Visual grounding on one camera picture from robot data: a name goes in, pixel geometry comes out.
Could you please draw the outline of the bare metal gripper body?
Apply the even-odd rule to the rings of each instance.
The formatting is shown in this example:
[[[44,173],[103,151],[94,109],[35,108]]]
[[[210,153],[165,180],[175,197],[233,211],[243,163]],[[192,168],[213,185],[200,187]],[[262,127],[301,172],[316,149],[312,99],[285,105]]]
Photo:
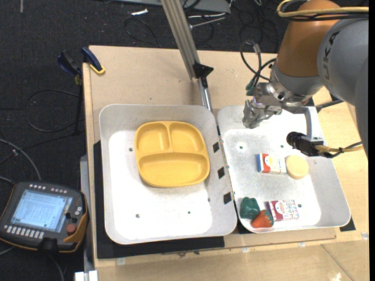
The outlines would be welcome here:
[[[282,110],[300,113],[304,95],[294,94],[282,87],[274,87],[273,83],[258,83],[255,87],[252,106],[261,109],[265,114],[280,114]]]

